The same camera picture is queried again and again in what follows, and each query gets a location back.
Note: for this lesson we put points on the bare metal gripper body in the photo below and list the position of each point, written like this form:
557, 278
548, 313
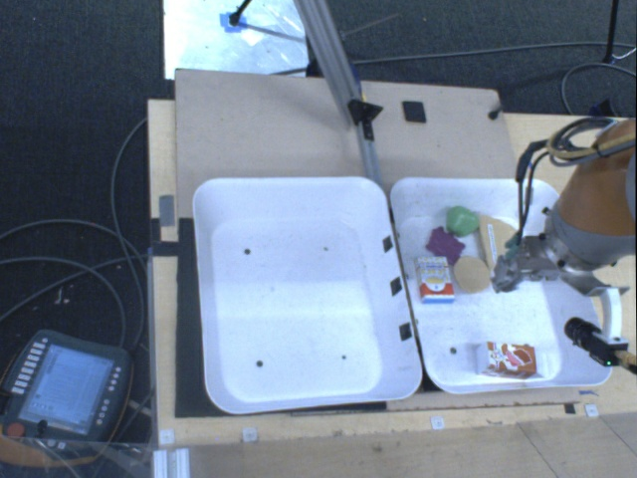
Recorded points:
540, 259

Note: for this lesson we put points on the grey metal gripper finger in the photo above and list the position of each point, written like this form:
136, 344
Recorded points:
499, 276
514, 273

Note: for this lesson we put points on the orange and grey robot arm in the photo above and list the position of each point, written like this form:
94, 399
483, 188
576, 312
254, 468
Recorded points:
597, 192

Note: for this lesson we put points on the round tan biscuit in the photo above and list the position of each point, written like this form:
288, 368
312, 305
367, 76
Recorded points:
471, 275

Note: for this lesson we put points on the tan bread slice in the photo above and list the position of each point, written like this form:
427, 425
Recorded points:
493, 239

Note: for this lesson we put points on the white plastic tray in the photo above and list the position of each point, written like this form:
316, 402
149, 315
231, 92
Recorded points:
298, 297
507, 316

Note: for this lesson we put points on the purple grapes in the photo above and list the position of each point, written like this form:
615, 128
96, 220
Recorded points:
444, 245

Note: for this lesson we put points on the white red blue carton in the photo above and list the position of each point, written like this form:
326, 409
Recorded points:
436, 281

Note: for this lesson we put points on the green broccoli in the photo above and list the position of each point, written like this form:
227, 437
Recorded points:
462, 221

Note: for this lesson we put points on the orange and white carton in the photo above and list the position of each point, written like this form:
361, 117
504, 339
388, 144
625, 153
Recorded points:
511, 359

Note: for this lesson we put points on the brown cardboard board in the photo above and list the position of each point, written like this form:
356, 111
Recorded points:
269, 127

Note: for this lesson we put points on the black cylinder on white bracket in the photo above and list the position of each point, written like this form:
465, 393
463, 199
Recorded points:
592, 336

